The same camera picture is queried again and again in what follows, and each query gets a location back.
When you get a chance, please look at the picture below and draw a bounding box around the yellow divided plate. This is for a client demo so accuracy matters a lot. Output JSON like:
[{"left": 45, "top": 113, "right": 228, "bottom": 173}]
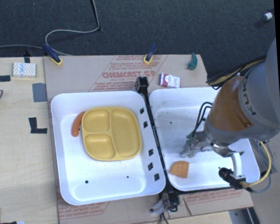
[{"left": 80, "top": 104, "right": 144, "bottom": 164}]

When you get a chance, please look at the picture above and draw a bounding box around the orange sausage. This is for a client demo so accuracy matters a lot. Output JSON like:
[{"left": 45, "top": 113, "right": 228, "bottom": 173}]
[{"left": 69, "top": 110, "right": 88, "bottom": 138}]

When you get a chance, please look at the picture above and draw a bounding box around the black block with thin wires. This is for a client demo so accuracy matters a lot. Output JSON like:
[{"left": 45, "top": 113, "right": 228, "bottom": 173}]
[
  {"left": 133, "top": 75, "right": 151, "bottom": 94},
  {"left": 159, "top": 190, "right": 181, "bottom": 213}
]

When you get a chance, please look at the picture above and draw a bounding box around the thin black and white rod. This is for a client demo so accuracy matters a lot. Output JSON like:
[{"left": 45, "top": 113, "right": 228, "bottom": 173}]
[{"left": 140, "top": 88, "right": 173, "bottom": 196}]

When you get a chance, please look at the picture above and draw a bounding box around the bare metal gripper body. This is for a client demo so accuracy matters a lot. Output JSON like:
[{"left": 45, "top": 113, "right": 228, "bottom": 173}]
[{"left": 192, "top": 129, "right": 232, "bottom": 160}]

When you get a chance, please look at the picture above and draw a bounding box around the white patterned packet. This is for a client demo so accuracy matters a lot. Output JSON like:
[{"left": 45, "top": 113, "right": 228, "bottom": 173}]
[{"left": 11, "top": 60, "right": 38, "bottom": 81}]

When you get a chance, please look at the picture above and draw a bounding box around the brown cardboard board red print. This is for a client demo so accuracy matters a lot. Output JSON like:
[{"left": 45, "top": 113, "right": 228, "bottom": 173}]
[{"left": 42, "top": 42, "right": 256, "bottom": 224}]

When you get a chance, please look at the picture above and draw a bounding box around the black cylinder on white bracket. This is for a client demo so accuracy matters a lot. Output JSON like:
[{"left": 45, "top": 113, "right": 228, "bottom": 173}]
[{"left": 217, "top": 150, "right": 248, "bottom": 192}]

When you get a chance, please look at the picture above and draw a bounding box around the red and white carton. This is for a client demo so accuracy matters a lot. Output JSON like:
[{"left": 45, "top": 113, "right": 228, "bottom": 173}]
[{"left": 157, "top": 71, "right": 182, "bottom": 90}]

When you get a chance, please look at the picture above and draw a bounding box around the green chili pepper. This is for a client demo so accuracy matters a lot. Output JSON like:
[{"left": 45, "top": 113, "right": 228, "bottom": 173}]
[{"left": 186, "top": 52, "right": 199, "bottom": 71}]

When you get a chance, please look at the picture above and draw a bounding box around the orange waffle biscuit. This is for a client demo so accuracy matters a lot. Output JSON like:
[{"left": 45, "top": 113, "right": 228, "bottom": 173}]
[{"left": 168, "top": 160, "right": 191, "bottom": 180}]

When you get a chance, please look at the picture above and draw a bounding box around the white plastic tray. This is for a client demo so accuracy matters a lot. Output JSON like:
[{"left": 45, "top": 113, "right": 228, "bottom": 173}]
[
  {"left": 147, "top": 82, "right": 262, "bottom": 195},
  {"left": 49, "top": 86, "right": 167, "bottom": 208}
]

